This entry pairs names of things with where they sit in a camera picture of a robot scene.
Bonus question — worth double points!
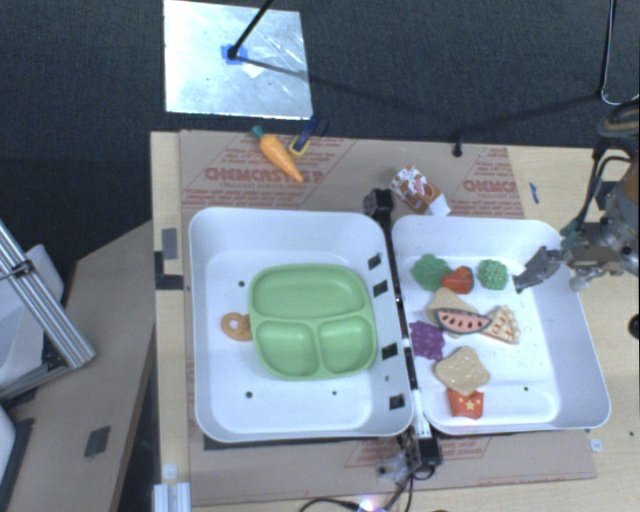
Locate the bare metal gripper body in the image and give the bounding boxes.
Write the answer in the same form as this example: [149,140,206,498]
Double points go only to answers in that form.
[560,219,640,282]

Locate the green grapes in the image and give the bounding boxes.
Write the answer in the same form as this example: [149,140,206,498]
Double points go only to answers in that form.
[475,258,510,292]

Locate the tan pie slice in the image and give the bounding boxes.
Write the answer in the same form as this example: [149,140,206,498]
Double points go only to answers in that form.
[480,304,522,346]

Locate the red strawberry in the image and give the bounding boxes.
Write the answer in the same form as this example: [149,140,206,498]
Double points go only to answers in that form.
[440,265,476,296]

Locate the white plastic tray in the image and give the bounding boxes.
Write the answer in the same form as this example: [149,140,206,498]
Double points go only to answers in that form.
[187,205,417,445]
[390,214,613,437]

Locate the red watermelon slice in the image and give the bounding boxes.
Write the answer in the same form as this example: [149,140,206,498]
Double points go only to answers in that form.
[432,307,495,337]

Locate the green broccoli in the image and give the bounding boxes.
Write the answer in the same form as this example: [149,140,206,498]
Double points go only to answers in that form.
[410,252,453,293]

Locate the tan bread slice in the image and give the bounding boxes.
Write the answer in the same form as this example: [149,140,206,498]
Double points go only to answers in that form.
[432,345,492,398]

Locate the purple grapes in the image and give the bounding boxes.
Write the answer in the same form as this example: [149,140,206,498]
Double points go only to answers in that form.
[408,319,446,363]

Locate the thin black and white rod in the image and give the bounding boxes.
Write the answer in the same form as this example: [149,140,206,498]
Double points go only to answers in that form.
[378,209,437,442]

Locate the orange and white carton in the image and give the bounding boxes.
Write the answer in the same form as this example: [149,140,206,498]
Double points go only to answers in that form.
[389,163,453,218]

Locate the red fries box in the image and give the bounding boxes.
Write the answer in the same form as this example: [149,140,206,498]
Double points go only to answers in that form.
[445,386,486,420]

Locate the green divided plate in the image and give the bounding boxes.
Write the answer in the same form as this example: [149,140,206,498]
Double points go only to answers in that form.
[246,262,379,383]

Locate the orange carrot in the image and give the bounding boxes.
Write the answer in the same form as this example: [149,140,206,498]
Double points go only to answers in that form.
[250,124,306,185]

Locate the brown cardboard board red print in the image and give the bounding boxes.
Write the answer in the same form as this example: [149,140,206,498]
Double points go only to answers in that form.
[177,128,599,508]

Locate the orange pretzel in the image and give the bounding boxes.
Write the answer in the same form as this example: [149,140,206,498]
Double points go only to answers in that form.
[219,311,254,344]

